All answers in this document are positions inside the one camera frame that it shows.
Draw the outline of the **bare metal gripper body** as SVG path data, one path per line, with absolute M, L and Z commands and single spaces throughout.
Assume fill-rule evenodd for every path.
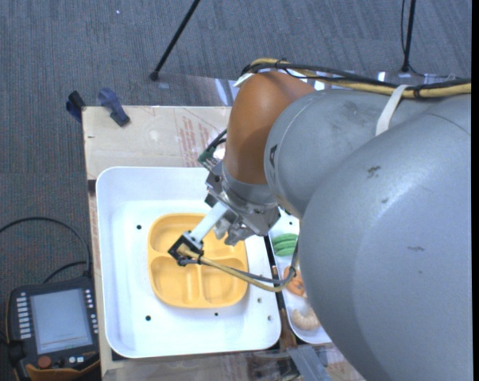
M 269 186 L 235 179 L 224 164 L 207 166 L 207 169 L 206 204 L 210 207 L 223 206 L 225 212 L 221 217 L 230 222 L 230 227 L 240 224 L 248 226 L 249 237 L 267 235 L 280 218 L 276 197 Z

